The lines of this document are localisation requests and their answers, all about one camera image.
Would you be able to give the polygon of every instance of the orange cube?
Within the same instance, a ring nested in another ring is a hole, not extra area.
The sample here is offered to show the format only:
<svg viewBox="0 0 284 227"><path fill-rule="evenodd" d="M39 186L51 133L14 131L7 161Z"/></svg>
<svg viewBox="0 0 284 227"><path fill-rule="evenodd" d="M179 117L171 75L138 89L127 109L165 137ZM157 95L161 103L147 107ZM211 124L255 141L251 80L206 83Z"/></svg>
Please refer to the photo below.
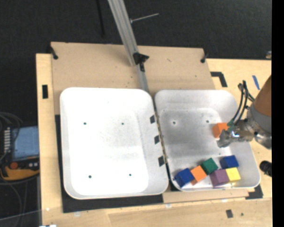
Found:
<svg viewBox="0 0 284 227"><path fill-rule="evenodd" d="M203 170L201 166L195 167L194 169L190 170L190 172L195 177L195 179L191 181L192 184L196 184L197 182L207 177L206 172Z"/></svg>
<svg viewBox="0 0 284 227"><path fill-rule="evenodd" d="M222 130L228 130L227 123L217 123L215 126L213 126L214 137L219 138L220 134L222 133Z"/></svg>

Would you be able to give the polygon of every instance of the tray containing colored blocks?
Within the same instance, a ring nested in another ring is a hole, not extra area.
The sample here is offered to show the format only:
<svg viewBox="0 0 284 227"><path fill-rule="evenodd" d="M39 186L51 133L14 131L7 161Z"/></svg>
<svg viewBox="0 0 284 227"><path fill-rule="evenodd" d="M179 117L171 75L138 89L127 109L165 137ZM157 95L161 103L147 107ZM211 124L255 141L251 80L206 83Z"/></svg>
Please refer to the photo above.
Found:
<svg viewBox="0 0 284 227"><path fill-rule="evenodd" d="M218 132L226 127L223 123L238 109L232 94L224 90L162 90L156 94L155 104L169 175L176 188L189 192L259 184L249 142L233 142L224 148L217 144ZM222 124L215 131L218 123ZM234 157L237 166L232 166Z"/></svg>

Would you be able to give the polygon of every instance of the blue cube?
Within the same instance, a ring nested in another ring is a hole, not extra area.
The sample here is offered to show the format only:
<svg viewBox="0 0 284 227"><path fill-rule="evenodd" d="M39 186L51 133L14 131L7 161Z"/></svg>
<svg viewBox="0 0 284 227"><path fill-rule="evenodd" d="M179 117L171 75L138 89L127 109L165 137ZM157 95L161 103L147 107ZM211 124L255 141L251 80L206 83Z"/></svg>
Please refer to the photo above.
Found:
<svg viewBox="0 0 284 227"><path fill-rule="evenodd" d="M185 184L191 182L194 179L195 177L192 175L192 173L188 168L178 172L177 175L175 176L175 180L180 187L183 187Z"/></svg>
<svg viewBox="0 0 284 227"><path fill-rule="evenodd" d="M238 161L234 155L223 157L220 160L220 164L221 164L222 169L233 168L233 167L239 166Z"/></svg>

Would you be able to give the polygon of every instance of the purple cube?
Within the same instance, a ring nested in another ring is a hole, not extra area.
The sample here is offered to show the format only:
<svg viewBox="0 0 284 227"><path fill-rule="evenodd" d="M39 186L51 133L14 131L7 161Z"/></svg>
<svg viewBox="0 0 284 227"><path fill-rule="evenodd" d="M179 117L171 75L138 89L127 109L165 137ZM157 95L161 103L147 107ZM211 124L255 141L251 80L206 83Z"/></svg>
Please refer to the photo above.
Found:
<svg viewBox="0 0 284 227"><path fill-rule="evenodd" d="M210 179L211 179L212 184L213 184L214 187L229 182L229 178L227 176L227 173L226 173L225 169L215 170L209 176L210 176Z"/></svg>

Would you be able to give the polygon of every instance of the wooden table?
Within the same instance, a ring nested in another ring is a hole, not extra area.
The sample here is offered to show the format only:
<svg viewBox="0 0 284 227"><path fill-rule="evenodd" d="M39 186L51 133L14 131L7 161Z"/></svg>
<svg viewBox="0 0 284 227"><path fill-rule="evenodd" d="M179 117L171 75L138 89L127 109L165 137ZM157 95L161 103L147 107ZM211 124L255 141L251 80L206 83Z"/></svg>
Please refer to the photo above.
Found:
<svg viewBox="0 0 284 227"><path fill-rule="evenodd" d="M59 61L54 61L50 54L36 55L42 224L58 227L272 226L272 178L261 171L262 198L246 199L255 194L255 189L188 194L168 189L162 204L63 213L54 121L54 115L59 113L59 92L69 85L63 82L71 77L72 85L84 86L90 85L88 78L92 78L91 86L123 88L139 88L139 83L135 68L128 66L122 45L52 43L52 47ZM260 86L271 75L269 60L207 59L200 64L204 52L199 48L139 46L139 50L150 56L145 66L152 96L161 89L222 89L231 92L239 102L237 85L242 80L256 96L259 90L252 75L257 77ZM67 72L56 71L62 65ZM84 70L94 73L86 76ZM120 71L116 78L114 73ZM211 72L224 76L227 87L222 86L219 77L211 77ZM272 161L270 150L255 141L251 146L258 165L263 160Z"/></svg>

